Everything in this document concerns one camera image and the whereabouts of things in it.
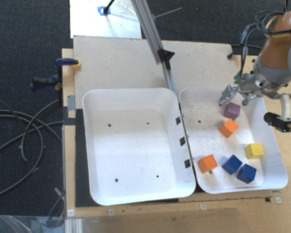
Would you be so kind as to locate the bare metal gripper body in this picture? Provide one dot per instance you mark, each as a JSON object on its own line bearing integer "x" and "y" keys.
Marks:
{"x": 251, "y": 85}

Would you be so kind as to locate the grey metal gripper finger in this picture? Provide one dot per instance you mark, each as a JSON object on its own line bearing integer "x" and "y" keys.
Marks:
{"x": 249, "y": 99}
{"x": 228, "y": 94}

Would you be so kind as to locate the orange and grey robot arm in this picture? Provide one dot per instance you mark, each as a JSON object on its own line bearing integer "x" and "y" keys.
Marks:
{"x": 276, "y": 50}

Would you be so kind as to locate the purple cube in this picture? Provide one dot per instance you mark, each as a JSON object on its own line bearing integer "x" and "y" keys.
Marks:
{"x": 232, "y": 110}

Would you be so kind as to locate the orange cube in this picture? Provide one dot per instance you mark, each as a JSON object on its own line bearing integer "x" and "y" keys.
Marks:
{"x": 207, "y": 163}
{"x": 228, "y": 128}

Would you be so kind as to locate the white plastic tray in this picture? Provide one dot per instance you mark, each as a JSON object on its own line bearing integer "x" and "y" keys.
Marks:
{"x": 208, "y": 139}
{"x": 133, "y": 149}

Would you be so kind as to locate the yellow cube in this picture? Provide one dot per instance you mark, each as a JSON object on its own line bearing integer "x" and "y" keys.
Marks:
{"x": 254, "y": 151}

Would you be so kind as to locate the thin black rod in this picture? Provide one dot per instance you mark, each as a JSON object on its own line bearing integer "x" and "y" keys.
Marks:
{"x": 185, "y": 134}

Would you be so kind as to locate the blue cube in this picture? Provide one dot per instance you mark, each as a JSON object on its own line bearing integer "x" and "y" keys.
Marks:
{"x": 246, "y": 173}
{"x": 231, "y": 164}

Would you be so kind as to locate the pale wood board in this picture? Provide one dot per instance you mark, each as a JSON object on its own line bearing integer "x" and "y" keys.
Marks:
{"x": 116, "y": 64}

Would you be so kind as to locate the black cylinder on white bracket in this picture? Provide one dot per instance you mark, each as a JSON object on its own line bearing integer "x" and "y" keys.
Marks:
{"x": 277, "y": 121}

